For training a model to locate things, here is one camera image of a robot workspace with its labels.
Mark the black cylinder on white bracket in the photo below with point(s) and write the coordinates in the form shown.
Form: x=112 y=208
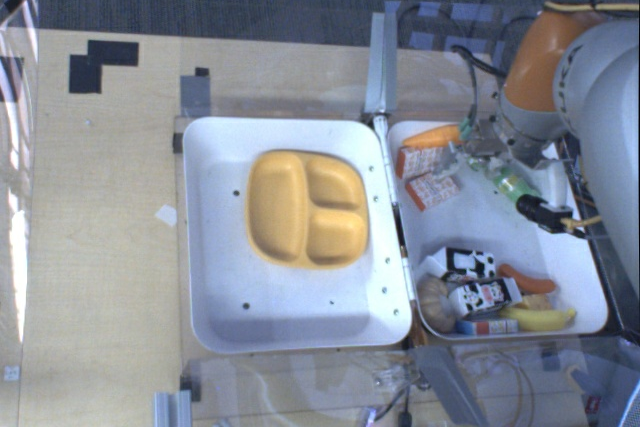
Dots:
x=542 y=211

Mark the orange carrot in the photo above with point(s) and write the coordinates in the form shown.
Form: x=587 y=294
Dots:
x=432 y=137

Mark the red sausage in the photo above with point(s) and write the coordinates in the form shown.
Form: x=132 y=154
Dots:
x=527 y=281

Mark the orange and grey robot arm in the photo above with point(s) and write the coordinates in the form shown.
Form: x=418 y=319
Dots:
x=595 y=85

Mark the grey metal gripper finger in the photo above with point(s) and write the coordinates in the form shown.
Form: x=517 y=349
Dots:
x=444 y=166
x=456 y=148

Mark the blue and orange packet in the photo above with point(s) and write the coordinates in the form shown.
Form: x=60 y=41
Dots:
x=487 y=327

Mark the yellow banana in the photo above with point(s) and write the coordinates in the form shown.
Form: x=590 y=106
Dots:
x=540 y=319

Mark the tan biscuit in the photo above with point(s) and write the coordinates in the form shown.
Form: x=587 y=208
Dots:
x=537 y=301

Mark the white plastic tray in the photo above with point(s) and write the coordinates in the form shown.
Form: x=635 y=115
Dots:
x=480 y=230
x=225 y=265

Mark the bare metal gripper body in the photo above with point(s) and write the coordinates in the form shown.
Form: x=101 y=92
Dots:
x=487 y=142

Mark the clear bottle with green label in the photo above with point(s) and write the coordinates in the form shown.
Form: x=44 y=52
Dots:
x=511 y=185

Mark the brown bread roll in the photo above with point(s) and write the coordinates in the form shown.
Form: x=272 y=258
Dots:
x=434 y=305

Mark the yellow divided plate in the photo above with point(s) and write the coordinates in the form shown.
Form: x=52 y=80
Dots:
x=280 y=210

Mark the orange and white carton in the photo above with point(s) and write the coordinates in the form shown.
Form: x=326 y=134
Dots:
x=415 y=161
x=431 y=191

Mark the cow print milk carton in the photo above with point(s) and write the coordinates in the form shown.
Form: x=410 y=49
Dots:
x=467 y=262
x=482 y=297

